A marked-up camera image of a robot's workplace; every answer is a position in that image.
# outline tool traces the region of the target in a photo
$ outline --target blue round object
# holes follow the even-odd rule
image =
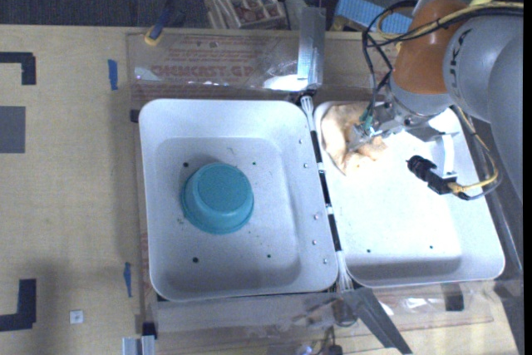
[[[253,190],[236,167],[212,163],[197,170],[181,191],[185,218],[211,234],[228,234],[242,228],[251,217]]]

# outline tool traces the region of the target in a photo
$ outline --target white square marker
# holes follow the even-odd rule
[[[70,311],[70,324],[83,323],[83,311],[77,309],[76,311]]]

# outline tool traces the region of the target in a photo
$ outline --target robotic arm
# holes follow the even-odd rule
[[[471,12],[463,13],[460,21],[438,24],[435,31],[415,33],[415,29],[460,10]],[[373,136],[403,129],[428,139],[434,132],[427,122],[449,106],[458,106],[460,112],[491,124],[500,156],[522,201],[522,6],[520,12],[518,7],[497,5],[468,9],[456,0],[435,0],[418,11],[411,29],[411,35],[401,41],[394,71],[382,85],[384,102],[372,106],[362,124],[353,127],[350,148],[356,149]],[[459,186],[455,177],[435,177],[431,170],[435,165],[428,160],[412,158],[408,167],[440,194]]]

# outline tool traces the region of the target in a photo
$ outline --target blue lid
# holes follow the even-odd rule
[[[181,191],[185,218],[211,234],[228,234],[242,228],[251,217],[253,190],[236,167],[212,163],[197,170]]]

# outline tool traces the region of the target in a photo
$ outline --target wooden table surface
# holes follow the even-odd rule
[[[20,65],[0,64],[0,105],[26,107],[25,153],[0,154],[0,314],[17,310],[19,279],[37,279],[37,322],[30,330],[0,333],[2,355],[118,354],[123,337],[139,335],[145,306],[126,72],[130,32],[138,29],[0,26],[0,52],[37,58],[35,86],[21,85]],[[349,54],[356,57],[357,50]],[[108,60],[118,66],[115,91]],[[132,298],[125,262],[131,263]],[[403,335],[414,353],[517,353],[500,301],[489,303],[488,323]],[[76,309],[84,323],[69,324]],[[362,350],[367,338],[342,342],[344,353]]]

